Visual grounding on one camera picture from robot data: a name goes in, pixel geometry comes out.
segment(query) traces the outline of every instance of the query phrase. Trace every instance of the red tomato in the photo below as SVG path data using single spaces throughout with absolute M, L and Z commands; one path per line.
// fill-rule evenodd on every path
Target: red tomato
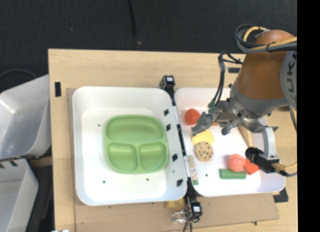
M 184 122 L 187 125 L 195 125 L 200 116 L 201 115 L 198 111 L 196 111 L 194 108 L 190 108 L 184 114 Z
M 239 154 L 230 155 L 226 161 L 226 165 L 234 172 L 242 172 L 244 170 L 245 163 L 246 159 Z

